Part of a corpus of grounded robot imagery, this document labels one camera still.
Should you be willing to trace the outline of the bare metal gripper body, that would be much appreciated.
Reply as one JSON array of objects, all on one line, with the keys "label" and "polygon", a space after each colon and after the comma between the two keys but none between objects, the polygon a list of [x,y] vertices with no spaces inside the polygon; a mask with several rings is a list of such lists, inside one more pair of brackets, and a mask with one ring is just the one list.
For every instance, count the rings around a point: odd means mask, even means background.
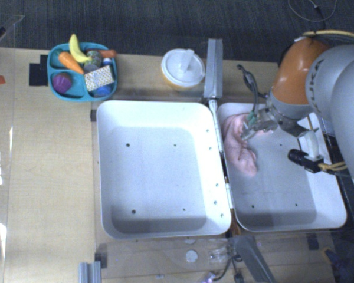
[{"label": "bare metal gripper body", "polygon": [[275,131],[277,128],[278,120],[268,107],[258,110],[251,123],[251,129],[254,131]]}]

